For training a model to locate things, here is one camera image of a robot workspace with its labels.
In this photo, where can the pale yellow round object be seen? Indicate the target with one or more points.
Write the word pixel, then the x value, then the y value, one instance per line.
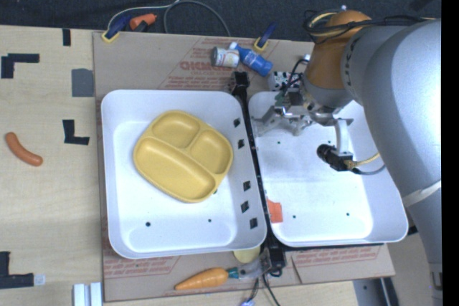
pixel 246 254

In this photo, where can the orange carrot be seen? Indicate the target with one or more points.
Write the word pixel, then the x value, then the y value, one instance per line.
pixel 204 279

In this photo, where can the orange sausage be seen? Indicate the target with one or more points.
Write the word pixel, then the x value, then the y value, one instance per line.
pixel 21 152

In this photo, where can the blue bottle white cap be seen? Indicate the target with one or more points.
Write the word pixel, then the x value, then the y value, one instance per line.
pixel 254 60

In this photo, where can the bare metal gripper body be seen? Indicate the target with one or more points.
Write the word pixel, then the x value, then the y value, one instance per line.
pixel 294 107

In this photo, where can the yellow divided plate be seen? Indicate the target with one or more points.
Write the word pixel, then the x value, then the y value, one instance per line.
pixel 172 161

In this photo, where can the brown cardboard board red print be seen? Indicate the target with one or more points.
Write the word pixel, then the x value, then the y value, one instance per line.
pixel 143 61

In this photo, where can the white can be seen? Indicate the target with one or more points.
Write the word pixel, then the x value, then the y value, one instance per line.
pixel 226 57

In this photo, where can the black cylinder on white bracket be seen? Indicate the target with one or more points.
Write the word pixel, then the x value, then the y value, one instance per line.
pixel 335 156

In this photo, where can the orange flat packet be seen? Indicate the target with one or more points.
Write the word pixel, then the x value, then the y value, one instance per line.
pixel 274 211

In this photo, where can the white plastic tray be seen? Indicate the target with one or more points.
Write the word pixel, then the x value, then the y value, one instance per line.
pixel 172 225
pixel 322 197

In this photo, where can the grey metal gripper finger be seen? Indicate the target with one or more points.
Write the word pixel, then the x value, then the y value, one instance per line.
pixel 267 120
pixel 300 126

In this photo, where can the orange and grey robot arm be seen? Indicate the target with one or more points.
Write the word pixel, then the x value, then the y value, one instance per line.
pixel 394 89

